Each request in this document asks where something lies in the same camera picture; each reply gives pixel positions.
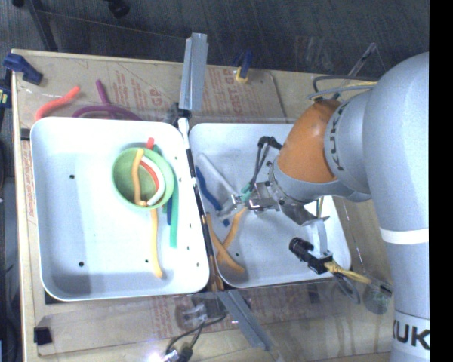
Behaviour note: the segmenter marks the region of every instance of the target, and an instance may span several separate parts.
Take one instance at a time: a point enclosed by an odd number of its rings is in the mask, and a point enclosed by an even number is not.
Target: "yellow cable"
[[[239,230],[239,223],[240,223],[240,217],[242,217],[242,214],[247,210],[247,208],[242,208],[234,217],[232,221],[232,226],[228,232],[228,235],[226,235],[225,241],[223,242],[223,247],[227,250],[230,244],[232,243],[233,239],[236,236],[237,231]],[[221,253],[218,254],[217,256],[218,262],[221,262],[223,260],[223,256]]]
[[[133,160],[133,166],[131,167],[131,178],[133,181],[134,187],[134,203],[141,207],[145,207],[147,203],[141,200],[141,184],[139,180],[139,165],[141,162],[141,158],[144,155],[144,150],[138,149],[136,152],[136,156]]]
[[[372,280],[367,278],[366,276],[362,276],[361,274],[358,274],[357,272],[348,271],[348,270],[342,268],[334,260],[332,260],[331,262],[326,262],[324,264],[324,266],[332,274],[334,274],[334,273],[342,274],[344,276],[347,276],[349,279],[352,279],[354,281],[359,281],[361,283],[370,284],[372,282]]]
[[[207,213],[206,215],[206,221],[208,223],[208,228],[211,233],[211,241],[213,241],[214,247],[217,249],[218,253],[223,254],[223,260],[235,271],[243,273],[245,272],[245,269],[237,264],[231,257],[230,254],[227,252],[227,250],[223,247],[221,244],[220,240],[218,240],[218,237],[214,233],[213,227],[211,225],[211,215],[210,213]]]
[[[151,209],[151,261],[153,272],[157,278],[162,278],[163,271],[158,261],[158,210]]]

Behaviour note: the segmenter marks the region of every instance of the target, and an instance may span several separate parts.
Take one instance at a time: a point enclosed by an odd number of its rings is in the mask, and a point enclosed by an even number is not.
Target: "gray carpet floor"
[[[429,50],[430,0],[125,0],[131,10],[114,18],[98,0],[42,0],[59,51],[183,60],[191,32],[208,35],[208,63],[230,65],[252,49],[252,66],[298,72],[347,74],[364,50],[377,53],[362,70],[380,77],[404,59]],[[12,48],[44,50],[25,8],[0,0],[0,77]],[[13,179],[11,112],[5,114],[1,141],[5,172]],[[6,313],[17,273],[6,261],[5,208],[0,204],[0,312]],[[3,337],[7,324],[0,324]],[[12,359],[10,341],[7,352]]]

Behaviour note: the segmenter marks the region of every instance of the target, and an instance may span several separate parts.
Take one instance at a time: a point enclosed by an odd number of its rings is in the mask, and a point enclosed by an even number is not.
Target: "white tray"
[[[211,165],[240,194],[240,189],[251,179],[257,155],[257,142],[261,136],[274,136],[284,143],[291,124],[198,124],[190,133],[193,160],[205,177],[207,188],[222,204],[230,196],[222,181],[212,173]],[[273,161],[278,150],[270,149],[268,160]],[[264,165],[258,181],[267,180],[268,169]],[[220,240],[230,230],[216,217],[213,205],[202,196],[205,212],[212,216],[212,225]],[[307,206],[315,213],[315,203]],[[325,222],[328,249],[334,260],[349,268],[351,257],[334,202],[326,197],[322,216],[330,216]],[[331,277],[330,273],[316,274],[307,268],[289,249],[294,237],[313,242],[310,227],[300,227],[281,212],[268,210],[256,215],[248,210],[242,215],[235,240],[228,248],[231,257],[245,268],[244,273],[233,271],[225,263],[217,264],[221,277],[232,287],[257,287],[271,284],[311,281]]]
[[[177,248],[159,215],[159,262],[149,251],[149,212],[125,203],[112,184],[118,154],[155,139],[179,185]],[[63,301],[194,293],[208,281],[201,221],[183,137],[169,124],[44,118],[31,130],[44,288]]]

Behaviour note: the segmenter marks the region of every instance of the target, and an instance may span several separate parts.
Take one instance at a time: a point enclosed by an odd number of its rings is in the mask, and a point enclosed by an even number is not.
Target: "robotic arm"
[[[315,102],[247,205],[305,225],[316,217],[304,205],[323,195],[372,198],[395,293],[391,362],[430,360],[428,70],[417,55],[344,104]]]

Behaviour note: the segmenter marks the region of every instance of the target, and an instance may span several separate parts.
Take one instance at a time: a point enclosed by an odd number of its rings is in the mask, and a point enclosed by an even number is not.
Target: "green bowl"
[[[159,170],[165,178],[164,195],[156,204],[148,207],[142,207],[134,203],[134,186],[131,178],[131,169],[138,149],[143,149],[144,155],[158,165]],[[156,187],[153,178],[142,166],[139,166],[139,180],[141,186],[141,200],[148,200],[156,192]],[[121,152],[114,161],[112,167],[112,181],[114,182],[116,190],[124,200],[145,210],[155,209],[164,205],[170,199],[174,190],[174,173],[170,164],[158,153],[144,148],[129,148]]]

